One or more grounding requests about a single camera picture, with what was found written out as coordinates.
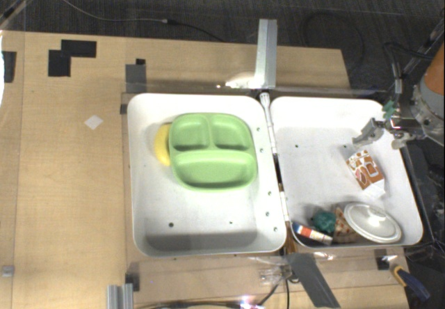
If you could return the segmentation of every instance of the blue object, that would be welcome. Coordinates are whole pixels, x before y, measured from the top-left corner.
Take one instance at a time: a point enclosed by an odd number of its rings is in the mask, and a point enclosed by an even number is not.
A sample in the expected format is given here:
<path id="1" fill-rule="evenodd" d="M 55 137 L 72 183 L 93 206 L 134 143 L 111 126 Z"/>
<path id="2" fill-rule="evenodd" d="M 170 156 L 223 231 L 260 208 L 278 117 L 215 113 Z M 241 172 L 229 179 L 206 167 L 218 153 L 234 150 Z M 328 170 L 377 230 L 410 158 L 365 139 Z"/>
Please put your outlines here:
<path id="1" fill-rule="evenodd" d="M 403 271 L 403 269 L 397 269 L 395 273 L 416 294 L 422 303 L 426 302 L 431 297 L 429 291 L 413 275 Z"/>

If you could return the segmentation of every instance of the black cable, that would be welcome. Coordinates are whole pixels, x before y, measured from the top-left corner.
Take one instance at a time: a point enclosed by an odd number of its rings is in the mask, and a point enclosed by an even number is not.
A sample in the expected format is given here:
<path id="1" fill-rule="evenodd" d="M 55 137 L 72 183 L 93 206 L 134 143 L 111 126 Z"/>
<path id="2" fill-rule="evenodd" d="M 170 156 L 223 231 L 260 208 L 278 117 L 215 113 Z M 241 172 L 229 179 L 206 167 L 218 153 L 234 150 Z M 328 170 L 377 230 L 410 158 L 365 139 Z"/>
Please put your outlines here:
<path id="1" fill-rule="evenodd" d="M 265 302 L 267 302 L 267 300 L 275 293 L 275 290 L 277 290 L 278 286 L 280 285 L 280 283 L 277 283 L 272 290 L 269 292 L 269 294 L 267 294 L 262 300 L 260 300 L 260 302 L 258 302 L 259 306 L 262 306 Z"/>
<path id="2" fill-rule="evenodd" d="M 167 24 L 170 24 L 170 25 L 172 25 L 172 26 L 184 26 L 184 27 L 188 27 L 188 28 L 196 29 L 196 30 L 199 31 L 199 32 L 203 32 L 203 33 L 209 35 L 209 36 L 212 37 L 213 39 L 216 39 L 216 40 L 218 40 L 218 41 L 220 41 L 220 42 L 225 42 L 225 40 L 223 40 L 223 39 L 217 37 L 216 35 L 214 35 L 214 34 L 208 32 L 208 31 L 206 31 L 206 30 L 204 30 L 204 29 L 202 29 L 202 28 L 200 28 L 200 27 L 193 26 L 193 25 L 191 25 L 191 24 L 178 22 L 178 21 L 175 21 L 174 19 L 167 19 Z"/>
<path id="3" fill-rule="evenodd" d="M 258 302 L 258 306 L 262 306 L 274 293 L 275 290 L 277 290 L 280 283 L 277 283 L 274 285 L 272 290 L 262 299 L 260 302 Z M 287 285 L 286 280 L 286 288 L 289 296 L 289 286 Z M 187 309 L 192 308 L 194 306 L 221 306 L 229 309 L 239 309 L 240 304 L 235 302 L 222 302 L 222 301 L 178 301 L 176 303 L 169 303 L 165 305 L 160 306 L 143 306 L 139 307 L 139 309 Z"/>
<path id="4" fill-rule="evenodd" d="M 397 87 L 397 83 L 398 81 L 400 81 L 402 79 L 403 76 L 403 72 L 401 69 L 400 64 L 398 63 L 396 56 L 394 55 L 394 51 L 391 47 L 391 43 L 383 43 L 383 50 L 385 51 L 386 55 L 389 58 L 389 61 L 391 62 L 391 70 L 394 76 L 394 95 L 393 95 L 393 102 L 395 105 L 398 104 L 398 101 L 400 99 L 400 93 L 398 93 L 396 91 Z"/>
<path id="5" fill-rule="evenodd" d="M 425 59 L 427 61 L 431 61 L 432 60 L 432 56 L 423 54 L 423 53 L 419 53 L 417 51 L 405 48 L 404 46 L 402 46 L 401 44 L 395 43 L 395 42 L 386 42 L 383 44 L 384 47 L 386 48 L 390 48 L 390 49 L 395 49 L 396 51 L 408 54 L 410 56 L 413 56 L 415 58 L 420 58 L 420 59 Z"/>
<path id="6" fill-rule="evenodd" d="M 287 279 L 285 280 L 285 283 L 286 283 L 286 293 L 287 293 L 286 309 L 289 309 L 289 306 L 291 305 L 291 293 L 289 291 L 289 283 L 287 283 Z"/>
<path id="7" fill-rule="evenodd" d="M 239 309 L 240 307 L 239 303 L 223 303 L 219 301 L 184 301 L 161 306 L 143 306 L 139 307 L 139 309 L 187 309 L 197 306 L 220 306 L 229 309 Z"/>
<path id="8" fill-rule="evenodd" d="M 318 11 L 318 12 L 314 12 L 311 13 L 310 15 L 306 16 L 305 18 L 303 18 L 303 20 L 300 23 L 299 26 L 299 31 L 300 31 L 300 37 L 302 40 L 302 44 L 306 47 L 310 47 L 310 43 L 309 43 L 309 23 L 318 16 L 327 16 L 327 17 L 333 17 L 337 20 L 339 20 L 340 22 L 342 22 L 343 24 L 345 24 L 346 26 L 351 27 L 354 32 L 356 32 L 358 38 L 359 38 L 359 56 L 357 58 L 357 61 L 350 67 L 350 71 L 353 72 L 355 71 L 357 68 L 359 68 L 360 66 L 362 66 L 363 61 L 364 61 L 364 57 L 366 54 L 366 47 L 364 44 L 364 38 L 362 35 L 362 32 L 360 32 L 360 30 L 357 28 L 357 26 L 355 26 L 355 24 L 353 24 L 348 18 L 345 18 L 343 16 L 340 16 L 336 13 L 333 12 L 329 12 L 329 11 Z"/>

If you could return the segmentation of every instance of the orange object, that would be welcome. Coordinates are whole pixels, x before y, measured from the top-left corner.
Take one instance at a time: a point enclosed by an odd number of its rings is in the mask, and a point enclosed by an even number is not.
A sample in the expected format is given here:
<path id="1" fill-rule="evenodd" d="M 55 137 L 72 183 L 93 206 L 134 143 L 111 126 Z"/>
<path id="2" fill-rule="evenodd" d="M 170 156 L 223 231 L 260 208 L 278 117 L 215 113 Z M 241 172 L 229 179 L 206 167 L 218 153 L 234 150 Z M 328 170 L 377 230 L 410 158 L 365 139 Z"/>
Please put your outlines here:
<path id="1" fill-rule="evenodd" d="M 444 94 L 444 43 L 426 70 L 425 85 L 437 94 Z"/>
<path id="2" fill-rule="evenodd" d="M 322 244 L 330 246 L 332 243 L 332 237 L 323 234 L 322 232 L 312 230 L 306 226 L 299 225 L 297 223 L 292 224 L 293 231 L 296 234 L 307 237 L 308 239 L 313 239 L 315 241 L 321 242 Z"/>

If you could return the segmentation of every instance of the white tray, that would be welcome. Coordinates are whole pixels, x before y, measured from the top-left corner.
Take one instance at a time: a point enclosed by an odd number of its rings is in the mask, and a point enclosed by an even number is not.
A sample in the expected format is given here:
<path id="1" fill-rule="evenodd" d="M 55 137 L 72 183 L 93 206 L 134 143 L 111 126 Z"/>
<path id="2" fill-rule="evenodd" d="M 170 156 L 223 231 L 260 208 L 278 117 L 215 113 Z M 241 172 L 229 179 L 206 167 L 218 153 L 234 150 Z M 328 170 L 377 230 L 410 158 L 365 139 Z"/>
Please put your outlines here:
<path id="1" fill-rule="evenodd" d="M 379 141 L 364 146 L 385 176 L 383 197 L 376 200 L 364 194 L 345 163 L 355 152 L 352 137 L 370 118 L 381 120 L 381 110 L 382 105 L 370 100 L 279 97 L 273 101 L 277 151 L 292 221 L 310 225 L 319 209 L 360 201 L 396 219 L 403 236 L 395 245 L 412 245 L 421 239 L 422 222 L 401 153 L 391 148 L 393 136 L 386 132 Z M 344 246 L 381 245 L 364 240 Z"/>
<path id="2" fill-rule="evenodd" d="M 230 113 L 250 128 L 258 177 L 241 190 L 181 187 L 154 156 L 160 125 L 183 113 Z M 133 237 L 150 256 L 260 253 L 279 249 L 286 227 L 261 105 L 244 96 L 141 94 L 128 105 Z"/>

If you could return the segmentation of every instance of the snack bag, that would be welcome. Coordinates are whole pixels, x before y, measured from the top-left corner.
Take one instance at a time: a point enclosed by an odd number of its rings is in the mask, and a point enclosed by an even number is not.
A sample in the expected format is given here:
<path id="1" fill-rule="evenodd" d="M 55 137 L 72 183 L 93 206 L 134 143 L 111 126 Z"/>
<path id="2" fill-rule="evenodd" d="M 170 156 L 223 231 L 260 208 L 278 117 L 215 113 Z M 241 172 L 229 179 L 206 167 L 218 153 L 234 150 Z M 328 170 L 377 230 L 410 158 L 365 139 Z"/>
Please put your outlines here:
<path id="1" fill-rule="evenodd" d="M 367 150 L 353 154 L 346 161 L 360 187 L 373 198 L 385 194 L 385 179 Z"/>

